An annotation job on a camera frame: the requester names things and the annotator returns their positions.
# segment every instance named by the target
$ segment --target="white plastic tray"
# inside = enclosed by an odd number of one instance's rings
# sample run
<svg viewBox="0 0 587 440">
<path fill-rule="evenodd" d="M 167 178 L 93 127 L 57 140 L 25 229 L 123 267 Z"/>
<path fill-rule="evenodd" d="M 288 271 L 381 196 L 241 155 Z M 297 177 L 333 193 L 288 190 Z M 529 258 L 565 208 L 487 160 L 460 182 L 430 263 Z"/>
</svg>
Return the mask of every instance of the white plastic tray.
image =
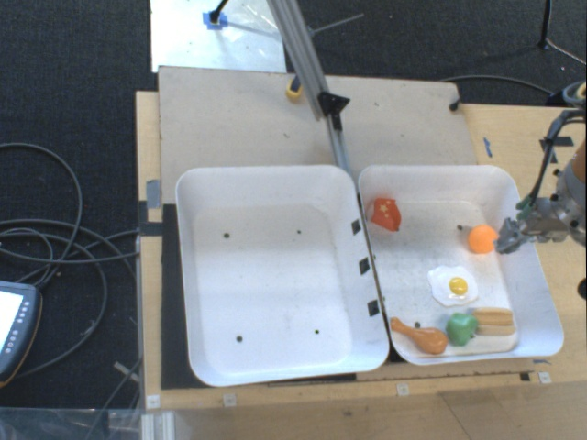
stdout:
<svg viewBox="0 0 587 440">
<path fill-rule="evenodd" d="M 332 166 L 186 172 L 176 201 L 191 367 L 213 386 L 376 369 L 389 340 L 351 178 Z"/>
<path fill-rule="evenodd" d="M 511 255 L 475 255 L 466 244 L 468 227 L 486 223 L 498 230 L 515 214 L 519 195 L 505 171 L 492 166 L 372 166 L 361 174 L 359 187 L 388 316 L 444 330 L 455 312 L 480 306 L 514 312 L 514 335 L 477 336 L 463 347 L 449 345 L 440 356 L 425 354 L 393 332 L 393 345 L 403 358 L 426 365 L 549 356 L 560 350 L 562 327 L 535 247 L 526 244 Z M 396 200 L 402 214 L 399 231 L 369 222 L 378 197 Z M 450 308 L 434 300 L 426 275 L 441 265 L 471 272 L 478 300 Z"/>
</svg>

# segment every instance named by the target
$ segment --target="orange ball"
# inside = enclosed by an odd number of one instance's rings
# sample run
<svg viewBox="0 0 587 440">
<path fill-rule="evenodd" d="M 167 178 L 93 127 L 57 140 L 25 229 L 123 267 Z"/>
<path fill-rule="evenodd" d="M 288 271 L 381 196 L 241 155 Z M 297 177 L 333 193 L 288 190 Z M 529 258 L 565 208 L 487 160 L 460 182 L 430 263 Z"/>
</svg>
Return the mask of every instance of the orange ball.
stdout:
<svg viewBox="0 0 587 440">
<path fill-rule="evenodd" d="M 486 254 L 495 249 L 493 241 L 499 237 L 489 225 L 477 225 L 469 233 L 467 241 L 471 251 L 477 254 Z"/>
</svg>

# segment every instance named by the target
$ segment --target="toy fried egg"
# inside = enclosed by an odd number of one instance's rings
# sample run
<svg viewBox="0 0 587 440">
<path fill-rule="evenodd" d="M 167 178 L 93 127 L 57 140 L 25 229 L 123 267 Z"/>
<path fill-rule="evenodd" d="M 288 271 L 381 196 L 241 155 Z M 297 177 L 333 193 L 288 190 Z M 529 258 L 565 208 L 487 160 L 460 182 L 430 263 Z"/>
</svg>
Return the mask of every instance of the toy fried egg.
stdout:
<svg viewBox="0 0 587 440">
<path fill-rule="evenodd" d="M 462 266 L 440 266 L 428 272 L 432 296 L 445 306 L 472 302 L 479 296 L 477 282 Z"/>
</svg>

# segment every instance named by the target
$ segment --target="yellow object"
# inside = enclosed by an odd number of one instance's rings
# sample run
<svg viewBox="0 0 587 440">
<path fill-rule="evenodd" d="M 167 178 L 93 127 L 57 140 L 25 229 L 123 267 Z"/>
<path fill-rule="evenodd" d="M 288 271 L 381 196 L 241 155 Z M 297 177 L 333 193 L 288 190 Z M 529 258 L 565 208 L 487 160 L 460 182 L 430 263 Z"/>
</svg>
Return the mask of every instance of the yellow object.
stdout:
<svg viewBox="0 0 587 440">
<path fill-rule="evenodd" d="M 453 277 L 449 282 L 450 291 L 456 295 L 464 295 L 469 289 L 467 281 L 462 277 Z"/>
<path fill-rule="evenodd" d="M 304 88 L 300 84 L 300 79 L 295 76 L 287 83 L 287 88 L 285 89 L 285 95 L 292 101 L 297 101 L 300 99 Z"/>
<path fill-rule="evenodd" d="M 582 84 L 578 89 L 577 89 L 577 93 L 575 94 L 575 96 L 577 98 L 581 98 L 581 99 L 585 99 L 585 83 Z"/>
<path fill-rule="evenodd" d="M 497 232 L 489 225 L 477 225 L 469 233 L 467 241 L 472 252 L 486 254 L 495 249 L 493 241 L 498 237 Z"/>
</svg>

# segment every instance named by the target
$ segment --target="toy green pepper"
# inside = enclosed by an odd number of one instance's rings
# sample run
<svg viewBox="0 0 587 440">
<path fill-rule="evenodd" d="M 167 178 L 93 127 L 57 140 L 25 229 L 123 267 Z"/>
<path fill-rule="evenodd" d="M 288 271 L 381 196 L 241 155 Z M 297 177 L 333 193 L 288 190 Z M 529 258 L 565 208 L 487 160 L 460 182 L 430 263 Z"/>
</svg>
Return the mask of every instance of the toy green pepper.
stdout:
<svg viewBox="0 0 587 440">
<path fill-rule="evenodd" d="M 453 313 L 447 323 L 447 335 L 453 346 L 465 346 L 475 334 L 477 318 L 472 314 Z"/>
</svg>

